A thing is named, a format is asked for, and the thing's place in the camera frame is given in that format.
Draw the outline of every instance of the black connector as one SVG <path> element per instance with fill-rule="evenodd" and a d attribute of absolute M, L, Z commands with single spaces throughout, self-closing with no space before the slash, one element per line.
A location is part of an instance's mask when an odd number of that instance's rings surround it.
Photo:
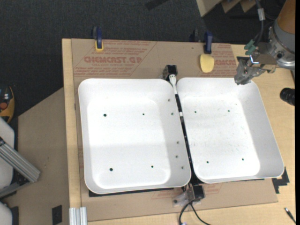
<path fill-rule="evenodd" d="M 193 189 L 194 189 L 194 195 L 195 195 L 195 199 L 194 201 L 200 201 L 201 199 L 205 198 L 205 193 L 204 193 L 204 189 L 201 185 L 193 185 Z"/>
<path fill-rule="evenodd" d="M 163 79 L 166 81 L 170 81 L 169 76 L 174 74 L 175 76 L 178 74 L 176 65 L 166 65 L 163 70 Z"/>

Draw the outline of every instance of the plywood base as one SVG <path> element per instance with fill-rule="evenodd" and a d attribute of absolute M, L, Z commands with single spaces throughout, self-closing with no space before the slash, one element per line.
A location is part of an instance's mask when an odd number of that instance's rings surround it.
<path fill-rule="evenodd" d="M 52 208 L 60 205 L 60 224 L 68 224 L 64 110 L 64 91 L 60 89 L 18 118 L 18 151 L 41 171 L 38 182 L 3 201 L 10 208 L 19 207 L 19 225 L 52 225 Z"/>

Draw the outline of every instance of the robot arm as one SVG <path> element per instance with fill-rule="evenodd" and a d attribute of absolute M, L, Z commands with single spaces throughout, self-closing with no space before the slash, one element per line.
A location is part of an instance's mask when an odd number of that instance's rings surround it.
<path fill-rule="evenodd" d="M 263 30 L 263 9 L 260 4 L 257 6 Z M 260 42 L 261 35 L 258 35 L 245 46 L 249 58 L 239 60 L 234 77 L 238 85 L 249 83 L 265 71 L 273 73 L 277 67 L 295 70 L 295 14 L 296 0 L 286 0 L 278 18 L 269 28 L 268 42 Z"/>

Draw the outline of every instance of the black knob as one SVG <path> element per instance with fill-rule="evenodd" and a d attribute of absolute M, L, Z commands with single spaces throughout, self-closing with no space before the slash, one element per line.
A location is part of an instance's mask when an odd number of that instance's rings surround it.
<path fill-rule="evenodd" d="M 283 88 L 280 92 L 280 98 L 290 105 L 295 106 L 295 89 Z"/>

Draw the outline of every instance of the yellow sponge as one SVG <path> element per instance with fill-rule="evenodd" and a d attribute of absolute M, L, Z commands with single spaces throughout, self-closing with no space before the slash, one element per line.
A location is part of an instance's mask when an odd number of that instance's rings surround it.
<path fill-rule="evenodd" d="M 200 56 L 200 68 L 204 73 L 209 73 L 214 69 L 215 60 L 208 54 L 201 54 Z"/>

